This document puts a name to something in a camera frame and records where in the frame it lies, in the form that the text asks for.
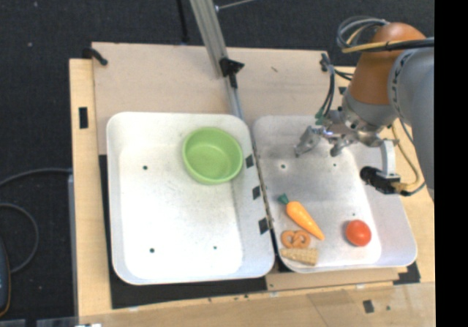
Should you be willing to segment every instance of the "orange carrot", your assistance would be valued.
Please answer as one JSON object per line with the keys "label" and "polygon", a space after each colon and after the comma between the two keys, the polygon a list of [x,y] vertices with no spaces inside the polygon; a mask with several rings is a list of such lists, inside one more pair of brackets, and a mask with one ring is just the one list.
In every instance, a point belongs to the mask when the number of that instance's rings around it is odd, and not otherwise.
{"label": "orange carrot", "polygon": [[302,203],[299,201],[289,201],[285,194],[279,196],[278,200],[286,205],[286,214],[294,221],[295,224],[299,225],[320,240],[325,238],[322,230],[320,230],[318,224],[312,219]]}

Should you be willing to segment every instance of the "red tomato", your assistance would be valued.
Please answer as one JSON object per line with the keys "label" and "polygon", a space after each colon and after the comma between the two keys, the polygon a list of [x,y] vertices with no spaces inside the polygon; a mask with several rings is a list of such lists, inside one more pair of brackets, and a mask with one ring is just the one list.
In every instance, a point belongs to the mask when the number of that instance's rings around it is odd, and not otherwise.
{"label": "red tomato", "polygon": [[372,238],[369,226],[362,220],[352,220],[346,226],[346,238],[357,247],[366,246]]}

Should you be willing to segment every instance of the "black floor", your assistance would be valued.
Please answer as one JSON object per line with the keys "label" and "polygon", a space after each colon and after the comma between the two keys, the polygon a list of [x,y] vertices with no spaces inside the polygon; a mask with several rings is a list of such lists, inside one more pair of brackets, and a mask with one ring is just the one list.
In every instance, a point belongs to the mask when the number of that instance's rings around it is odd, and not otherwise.
{"label": "black floor", "polygon": [[[223,5],[239,0],[214,0]],[[190,45],[201,45],[183,0]],[[228,46],[326,50],[341,54],[336,28],[353,15],[403,21],[434,36],[435,0],[259,0],[222,10]],[[72,167],[67,62],[92,41],[178,44],[176,0],[0,0],[0,180],[27,170]],[[12,275],[12,302],[1,320],[72,315],[67,176],[41,173],[0,186],[0,202],[31,213],[37,254]],[[34,244],[26,218],[0,208],[0,234],[12,266]]]}

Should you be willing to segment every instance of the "white tray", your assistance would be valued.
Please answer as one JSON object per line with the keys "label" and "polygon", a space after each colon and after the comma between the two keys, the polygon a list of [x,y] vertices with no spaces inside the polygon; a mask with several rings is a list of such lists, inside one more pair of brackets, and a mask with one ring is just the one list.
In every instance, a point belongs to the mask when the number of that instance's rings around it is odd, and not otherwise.
{"label": "white tray", "polygon": [[[253,128],[278,247],[284,230],[300,229],[278,201],[282,193],[302,202],[325,234],[325,240],[312,237],[310,244],[319,251],[316,266],[282,258],[284,264],[302,273],[411,264],[417,247],[400,197],[377,192],[359,176],[367,165],[382,169],[380,149],[353,144],[332,157],[331,145],[322,139],[313,151],[297,158],[294,145],[313,123],[311,116],[265,116]],[[365,247],[354,247],[344,237],[345,224],[353,219],[362,219],[371,228],[372,240]]]}
{"label": "white tray", "polygon": [[273,265],[255,161],[231,182],[197,183],[181,147],[199,127],[229,132],[254,161],[249,129],[235,116],[128,112],[107,123],[112,259],[125,282],[261,277]]}

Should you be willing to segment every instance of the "robotic arm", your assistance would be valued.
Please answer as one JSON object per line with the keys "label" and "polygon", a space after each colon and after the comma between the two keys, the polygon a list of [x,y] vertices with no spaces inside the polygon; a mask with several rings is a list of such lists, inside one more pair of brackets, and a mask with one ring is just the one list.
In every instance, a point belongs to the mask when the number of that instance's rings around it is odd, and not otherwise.
{"label": "robotic arm", "polygon": [[[343,35],[355,27],[344,41]],[[357,45],[364,31],[375,28],[369,43]],[[362,55],[341,106],[324,114],[322,127],[307,128],[295,147],[296,156],[312,150],[320,138],[333,144],[333,157],[345,146],[361,142],[380,146],[387,167],[392,152],[389,141],[397,141],[383,140],[379,133],[401,119],[412,127],[418,161],[434,199],[434,38],[426,38],[407,24],[359,17],[340,25],[337,40],[344,52]],[[372,168],[361,171],[361,178],[378,190],[405,195],[395,176]]]}

